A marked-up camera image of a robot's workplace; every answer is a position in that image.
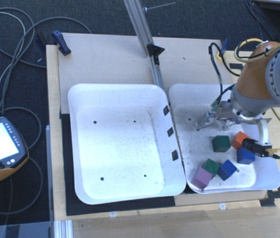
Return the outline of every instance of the empty white tray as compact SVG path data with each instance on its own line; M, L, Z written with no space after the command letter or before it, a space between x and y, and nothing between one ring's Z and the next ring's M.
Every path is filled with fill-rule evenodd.
M197 193L278 188L280 186L280 170L275 159L255 156L255 161L252 164L245 165L237 163L236 150L233 147L224 153L213 151L212 139L217 135L227 135L232 140L234 135L243 131L251 138L258 140L257 125L235 124L229 130L223 131L220 122L216 120L209 127L197 131L195 122L207 110L210 111L210 104L219 93L219 84L176 84L169 90L187 184ZM227 100L229 97L230 92L227 92L222 100ZM217 175L206 188L201 190L191 182L195 173L208 158L219 164L229 159L239 169L239 172L235 172L225 181Z
M68 101L81 201L101 204L183 192L184 169L161 88L77 84Z

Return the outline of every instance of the block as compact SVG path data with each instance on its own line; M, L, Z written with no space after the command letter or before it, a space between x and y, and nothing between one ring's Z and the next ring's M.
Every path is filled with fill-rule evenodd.
M213 138L212 144L213 150L216 153L224 153L231 147L230 139L228 136L216 136Z
M235 171L237 171L237 167L230 160L226 160L220 166L217 174L222 180L227 180Z
M251 164L255 161L255 154L241 147L237 150L237 162L240 164Z
M250 138L247 134L243 133L242 131L239 131L232 139L231 146L235 149L240 149L242 147L242 141L245 138Z
M220 165L217 162L214 162L211 159L206 160L203 165L202 168L206 171L208 171L209 173L211 173L213 175L213 177L217 174Z
M209 184L213 175L203 168L199 168L199 170L195 173L193 180L191 183L198 187L199 189L204 189Z

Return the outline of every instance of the black floor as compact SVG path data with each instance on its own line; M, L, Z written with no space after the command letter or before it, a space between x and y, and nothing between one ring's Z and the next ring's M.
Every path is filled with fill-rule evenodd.
M234 50L239 42L249 38L274 40L280 42L280 11L252 9L261 22L250 14L245 0L141 0L150 8L175 2L173 5L149 10L147 20L153 36L197 39L228 39L228 50ZM24 11L36 23L43 19L62 16L84 23L94 34L135 35L123 0L0 0L0 8L12 7ZM26 15L17 10L4 9L19 17L26 29L31 22ZM51 33L60 32L87 33L77 22L70 20L49 20L36 28L36 34L45 36L53 43ZM23 36L20 23L11 16L0 14L0 48L13 54ZM44 67L44 53L35 45L35 41L22 57L24 61ZM0 76L12 59L0 52ZM0 101L3 83L0 85ZM35 113L42 123L42 135L30 149L30 156L43 172L43 191L30 208L18 214L0 214L0 225L19 224L49 220L49 199L47 185L47 151L45 128L48 121L48 96L46 70L41 67L18 63L12 71L7 88L4 108L21 107ZM39 132L36 119L27 111L12 109L4 116L19 129L28 145L31 145ZM9 210L12 184L12 205ZM40 187L40 177L36 166L29 161L10 179L0 182L0 211L13 212L26 207Z

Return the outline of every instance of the blue clamp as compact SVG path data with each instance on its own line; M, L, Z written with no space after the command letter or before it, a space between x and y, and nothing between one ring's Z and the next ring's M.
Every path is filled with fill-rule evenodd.
M59 44L60 47L58 49L64 56L71 53L71 50L68 48L68 46L65 42L64 36L61 34L61 32L59 32L58 30L55 30L52 33L52 38L54 39L54 42L56 44Z

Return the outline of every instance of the orange cube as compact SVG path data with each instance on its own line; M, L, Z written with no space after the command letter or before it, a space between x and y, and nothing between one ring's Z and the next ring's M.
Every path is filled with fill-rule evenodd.
M232 139L231 146L237 150L239 150L242 147L242 141L245 138L250 138L247 134L243 133L242 131L239 131Z

